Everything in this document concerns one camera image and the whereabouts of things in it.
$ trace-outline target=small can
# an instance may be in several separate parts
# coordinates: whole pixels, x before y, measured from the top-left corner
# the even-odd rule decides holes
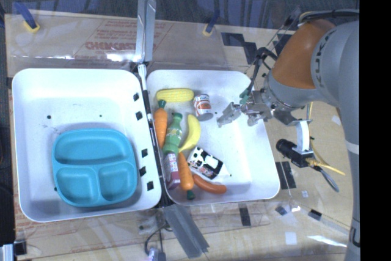
[[[195,116],[199,121],[206,121],[213,117],[212,107],[209,101],[209,95],[200,94],[194,97],[193,100]]]

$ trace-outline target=toy carrot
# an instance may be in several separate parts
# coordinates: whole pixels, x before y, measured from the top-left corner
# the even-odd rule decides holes
[[[178,154],[178,171],[181,188],[186,191],[187,200],[193,200],[196,196],[192,192],[194,181],[191,175],[191,170],[182,152]]]
[[[164,141],[166,140],[166,131],[168,123],[168,114],[164,109],[166,105],[165,100],[159,100],[159,108],[153,114],[153,120],[155,123],[156,137],[158,140],[158,145],[160,148],[163,148]]]

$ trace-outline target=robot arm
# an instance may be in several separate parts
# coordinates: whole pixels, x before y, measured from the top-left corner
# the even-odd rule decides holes
[[[312,152],[307,140],[310,121],[295,119],[291,112],[312,101],[339,108],[353,180],[353,218],[346,261],[360,260],[359,185],[359,22],[334,26],[326,20],[301,24],[285,45],[260,91],[245,104],[231,103],[218,118],[221,127],[248,115],[248,124],[272,117],[295,126],[301,155]]]

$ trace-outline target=clear plastic sheet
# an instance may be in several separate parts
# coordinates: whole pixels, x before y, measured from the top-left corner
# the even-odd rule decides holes
[[[9,77],[28,67],[134,68],[129,50],[136,44],[137,0],[17,1],[27,5],[41,30],[29,32],[15,10],[6,15]],[[197,7],[190,9],[192,21],[187,21],[161,13],[161,4],[156,2],[153,60],[148,73],[160,68],[217,68],[251,76],[254,47],[279,50],[279,44],[294,32],[294,19],[290,18],[298,13],[296,6],[286,8],[262,0],[194,0]],[[205,37],[202,31],[215,14],[216,4],[219,19],[210,36]],[[260,70],[256,89],[263,84],[261,71],[267,69]],[[305,118],[305,110],[295,114]],[[189,207],[210,245],[200,260],[304,259],[312,255],[343,259],[353,200],[343,130],[335,108],[315,103],[311,128],[322,156],[346,174],[328,171],[340,192],[333,191],[320,173],[299,169],[276,150],[280,138],[296,141],[296,132],[270,120],[266,129],[276,165],[282,170],[280,192],[270,200]],[[16,167],[13,170],[17,191]],[[164,223],[161,208],[36,223],[23,215],[17,192],[14,202],[17,240],[27,246],[27,253],[19,255],[18,260],[54,260],[56,255],[64,260],[68,260],[67,255],[70,260],[82,256],[126,260],[129,253],[134,260],[146,260],[144,243]],[[162,229],[161,234],[167,259],[186,259],[170,229]],[[157,233],[152,236],[150,247],[160,247],[158,237]]]

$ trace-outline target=toy banana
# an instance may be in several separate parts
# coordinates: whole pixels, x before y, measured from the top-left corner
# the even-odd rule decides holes
[[[189,125],[188,137],[186,138],[183,145],[179,148],[179,152],[181,152],[182,150],[194,148],[201,137],[200,121],[198,121],[198,119],[192,114],[188,115],[188,125]]]

